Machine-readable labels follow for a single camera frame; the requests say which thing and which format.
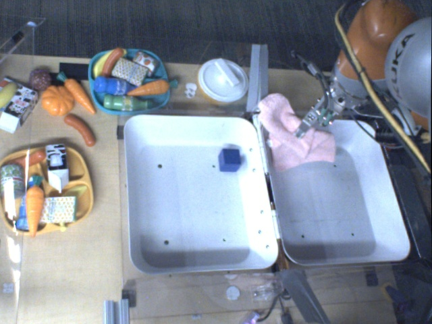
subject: orange pumpkin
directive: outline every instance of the orange pumpkin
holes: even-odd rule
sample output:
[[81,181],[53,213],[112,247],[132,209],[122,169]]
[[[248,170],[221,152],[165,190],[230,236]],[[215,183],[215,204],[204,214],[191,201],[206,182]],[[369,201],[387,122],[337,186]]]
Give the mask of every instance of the orange pumpkin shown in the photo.
[[51,115],[63,116],[74,108],[74,97],[64,86],[49,86],[42,93],[42,108]]

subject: yellow banana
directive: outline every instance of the yellow banana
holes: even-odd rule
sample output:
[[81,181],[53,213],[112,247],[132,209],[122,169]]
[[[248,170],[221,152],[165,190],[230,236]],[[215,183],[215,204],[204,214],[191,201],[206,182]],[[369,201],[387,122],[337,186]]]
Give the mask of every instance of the yellow banana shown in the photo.
[[[96,77],[99,77],[102,74],[103,66],[108,59],[108,56],[111,54],[112,50],[109,52],[106,52],[106,54],[102,55],[93,65],[93,79],[96,79]],[[123,54],[126,55],[127,51],[123,49]]]
[[6,84],[6,86],[0,91],[0,108],[3,108],[8,104],[12,97],[14,97],[16,91],[18,89],[18,85],[14,82],[10,82]]

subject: table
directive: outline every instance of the table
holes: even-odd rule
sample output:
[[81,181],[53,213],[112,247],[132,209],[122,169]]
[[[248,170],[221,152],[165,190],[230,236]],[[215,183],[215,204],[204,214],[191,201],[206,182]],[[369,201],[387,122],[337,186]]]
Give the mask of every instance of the table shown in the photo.
[[[59,62],[88,63],[89,59],[31,57],[12,55],[0,69],[26,82],[32,68],[45,67],[58,72]],[[196,82],[197,65],[166,63],[169,76],[180,85],[172,90],[171,108],[193,112],[208,111],[208,102],[199,95],[192,100],[184,95],[185,83]],[[83,82],[88,90],[88,83]],[[293,108],[302,114],[315,99],[321,97],[319,83],[299,71],[270,70],[269,92],[288,96]],[[241,106],[228,108],[238,114]],[[28,121],[14,135],[0,131],[0,158],[28,146],[64,142],[75,148],[87,162],[94,187],[94,208],[80,224],[65,233],[41,234],[35,239],[13,236],[2,225],[0,242],[2,281],[13,284],[11,292],[0,295],[2,323],[101,323],[104,300],[118,301],[122,290],[138,294],[137,306],[131,308],[132,323],[239,323],[252,309],[268,308],[271,299],[255,301],[253,293],[259,286],[269,286],[274,276],[262,273],[215,273],[196,275],[143,275],[128,257],[126,179],[122,141],[117,127],[124,117],[98,112],[89,115],[81,106],[74,113],[91,126],[97,143],[88,148],[81,136],[60,117],[51,117],[37,105]],[[223,113],[215,109],[212,113]],[[16,260],[12,260],[12,251]],[[10,261],[5,264],[3,258]],[[391,268],[376,269],[382,282],[394,282]],[[394,320],[393,308],[381,291],[364,285],[360,269],[347,271],[312,270],[309,273],[317,297],[327,314],[336,321],[372,323],[378,318]],[[240,290],[237,300],[226,296],[229,286]],[[295,320],[302,317],[290,300],[287,306]],[[278,315],[271,316],[278,323]]]

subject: teal basket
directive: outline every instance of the teal basket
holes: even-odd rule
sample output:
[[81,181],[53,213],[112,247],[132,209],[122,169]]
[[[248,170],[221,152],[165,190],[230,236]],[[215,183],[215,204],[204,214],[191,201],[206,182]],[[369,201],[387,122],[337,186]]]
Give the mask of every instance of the teal basket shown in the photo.
[[[163,62],[159,59],[159,57],[156,54],[154,54],[150,51],[145,51],[144,49],[126,49],[126,51],[127,51],[127,53],[124,57],[127,60],[132,60],[134,58],[136,52],[142,51],[143,53],[146,53],[146,54],[150,55],[151,57],[155,58],[157,61],[159,61],[159,66],[158,66],[156,72],[153,74],[153,77],[146,78],[144,80],[143,84],[146,84],[147,82],[152,82],[153,80],[157,80],[157,79],[168,80],[167,70],[165,69]],[[92,72],[93,72],[94,64],[102,56],[104,56],[104,54],[106,54],[108,52],[109,51],[102,51],[100,53],[97,53],[90,60],[90,64],[88,65],[88,81],[90,82],[90,93],[91,93],[93,101],[94,101],[94,103],[98,109],[100,109],[101,111],[104,111],[105,113],[113,114],[113,115],[138,115],[138,114],[148,113],[149,111],[155,111],[157,109],[164,107],[168,103],[169,96],[170,96],[170,90],[168,90],[165,94],[158,94],[155,96],[146,96],[146,101],[152,100],[154,103],[154,105],[150,109],[139,110],[139,111],[114,111],[112,109],[105,108],[103,106],[103,98],[105,97],[105,94],[95,92],[95,90],[94,90],[95,79],[93,78]]]

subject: white round container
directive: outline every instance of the white round container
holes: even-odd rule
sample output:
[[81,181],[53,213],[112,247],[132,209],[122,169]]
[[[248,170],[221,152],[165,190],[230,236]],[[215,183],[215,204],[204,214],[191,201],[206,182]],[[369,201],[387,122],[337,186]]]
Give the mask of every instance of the white round container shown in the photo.
[[198,83],[205,95],[221,104],[240,100],[249,87],[246,72],[233,61],[225,59],[204,63],[198,73]]

